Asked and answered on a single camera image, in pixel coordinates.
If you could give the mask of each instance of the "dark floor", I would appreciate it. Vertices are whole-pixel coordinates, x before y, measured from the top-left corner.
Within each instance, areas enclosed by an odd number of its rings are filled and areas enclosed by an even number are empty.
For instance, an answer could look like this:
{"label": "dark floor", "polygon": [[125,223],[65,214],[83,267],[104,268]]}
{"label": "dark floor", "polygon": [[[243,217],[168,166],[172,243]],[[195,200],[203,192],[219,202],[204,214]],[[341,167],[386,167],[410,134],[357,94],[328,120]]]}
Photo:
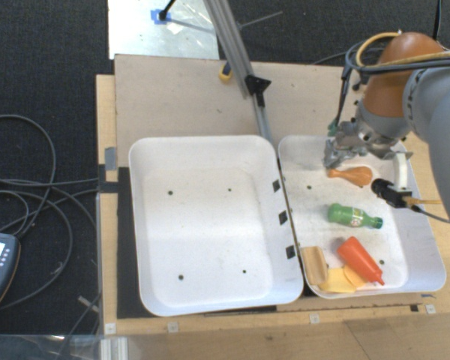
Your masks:
{"label": "dark floor", "polygon": [[[251,59],[302,63],[343,52],[377,32],[403,29],[431,34],[436,3],[230,0],[240,23],[283,11],[277,18],[244,28]],[[97,176],[95,75],[113,72],[107,36],[107,0],[0,0],[0,114],[28,116],[50,135],[57,153],[57,182]],[[444,0],[439,39],[450,47],[450,0]],[[45,182],[50,161],[39,132],[17,120],[0,121],[0,177]],[[93,187],[75,185],[67,190]],[[81,200],[95,211],[93,194]],[[92,300],[97,295],[95,231],[76,206],[62,208],[73,227],[70,263],[43,293],[0,311],[0,333],[68,332],[85,309],[77,298]],[[20,212],[19,203],[0,199],[0,226]],[[4,304],[45,284],[63,262],[67,243],[62,220],[52,211],[43,212],[22,240],[19,270]],[[95,321],[90,313],[77,332],[89,333]]]}

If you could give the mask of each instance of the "green bottle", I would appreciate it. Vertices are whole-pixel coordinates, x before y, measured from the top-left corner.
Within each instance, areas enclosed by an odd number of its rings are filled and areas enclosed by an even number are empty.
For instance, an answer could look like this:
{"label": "green bottle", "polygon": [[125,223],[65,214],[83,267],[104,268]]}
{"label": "green bottle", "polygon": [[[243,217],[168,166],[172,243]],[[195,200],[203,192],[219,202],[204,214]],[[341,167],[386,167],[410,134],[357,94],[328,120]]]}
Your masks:
{"label": "green bottle", "polygon": [[370,217],[363,210],[353,207],[344,207],[340,204],[332,204],[328,208],[328,221],[339,223],[348,227],[382,228],[381,217]]}

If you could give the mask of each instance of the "white tray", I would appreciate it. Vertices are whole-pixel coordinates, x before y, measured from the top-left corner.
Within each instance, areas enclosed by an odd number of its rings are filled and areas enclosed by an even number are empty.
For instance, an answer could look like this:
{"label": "white tray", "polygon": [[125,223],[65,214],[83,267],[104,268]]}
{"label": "white tray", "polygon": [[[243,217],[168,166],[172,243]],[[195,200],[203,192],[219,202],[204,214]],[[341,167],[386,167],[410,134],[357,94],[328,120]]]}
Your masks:
{"label": "white tray", "polygon": [[[396,209],[377,198],[370,185],[360,188],[342,178],[328,178],[323,167],[326,144],[324,136],[288,136],[279,145],[280,164],[293,225],[301,247],[319,246],[330,268],[344,265],[337,248],[355,236],[379,263],[385,286],[368,283],[355,293],[324,292],[310,288],[329,299],[371,296],[384,293],[434,291],[443,286],[446,271],[428,219],[408,209]],[[396,150],[405,151],[403,145]],[[373,179],[394,181],[391,160],[380,160],[372,154],[345,161],[340,169],[367,166]],[[412,167],[408,163],[408,185],[419,197]],[[351,228],[329,223],[328,207],[332,203],[354,206],[372,217],[381,217],[381,229]]]}
{"label": "white tray", "polygon": [[251,308],[301,295],[302,270],[269,142],[141,139],[129,160],[139,290],[149,311]]}

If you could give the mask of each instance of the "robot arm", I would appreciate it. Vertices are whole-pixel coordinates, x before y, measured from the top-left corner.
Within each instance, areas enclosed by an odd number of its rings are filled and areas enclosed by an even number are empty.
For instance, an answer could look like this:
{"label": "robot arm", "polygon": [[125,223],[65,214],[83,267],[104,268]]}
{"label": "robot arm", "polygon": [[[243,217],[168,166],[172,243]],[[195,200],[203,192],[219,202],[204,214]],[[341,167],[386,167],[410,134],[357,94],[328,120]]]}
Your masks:
{"label": "robot arm", "polygon": [[[441,51],[430,37],[405,33],[389,43],[379,63]],[[372,76],[355,118],[341,122],[327,141],[324,165],[335,168],[369,152],[392,159],[392,146],[410,131],[429,145],[436,186],[450,217],[450,67]]]}

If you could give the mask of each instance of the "blue tape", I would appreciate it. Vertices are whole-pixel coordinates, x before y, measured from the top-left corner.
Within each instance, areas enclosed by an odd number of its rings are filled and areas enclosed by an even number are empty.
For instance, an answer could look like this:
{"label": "blue tape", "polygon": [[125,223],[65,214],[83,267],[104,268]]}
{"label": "blue tape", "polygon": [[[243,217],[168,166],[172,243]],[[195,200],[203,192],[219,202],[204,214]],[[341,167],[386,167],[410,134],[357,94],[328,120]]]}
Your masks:
{"label": "blue tape", "polygon": [[165,20],[164,21],[160,20],[158,15],[160,14],[161,11],[162,11],[161,9],[154,9],[150,11],[150,17],[155,24],[158,25],[167,24],[167,21],[170,21],[172,19],[172,15],[170,14],[170,12],[167,12]]}

